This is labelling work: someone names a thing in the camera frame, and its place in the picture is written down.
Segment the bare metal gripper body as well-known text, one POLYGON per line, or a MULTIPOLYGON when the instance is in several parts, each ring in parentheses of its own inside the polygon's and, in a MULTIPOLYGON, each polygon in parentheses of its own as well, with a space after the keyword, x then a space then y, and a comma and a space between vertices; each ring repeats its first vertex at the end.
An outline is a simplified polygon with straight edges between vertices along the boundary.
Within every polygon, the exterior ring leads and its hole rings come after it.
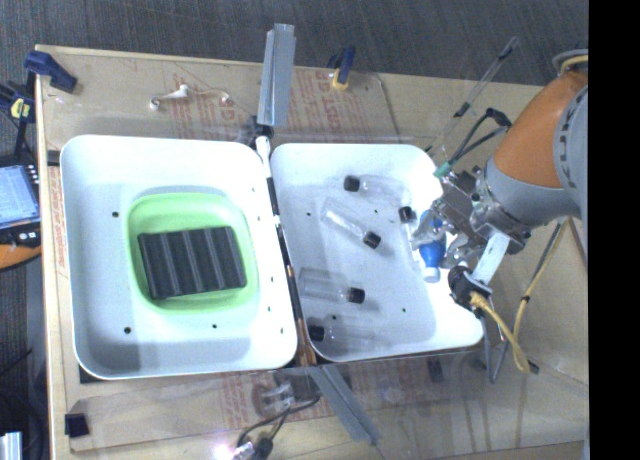
POLYGON ((531 237, 531 227, 509 214, 490 190, 485 170, 450 173, 442 180, 443 194, 435 210, 450 230, 467 238, 464 248, 483 250, 490 238, 501 233, 508 238, 507 253, 520 252, 531 237))

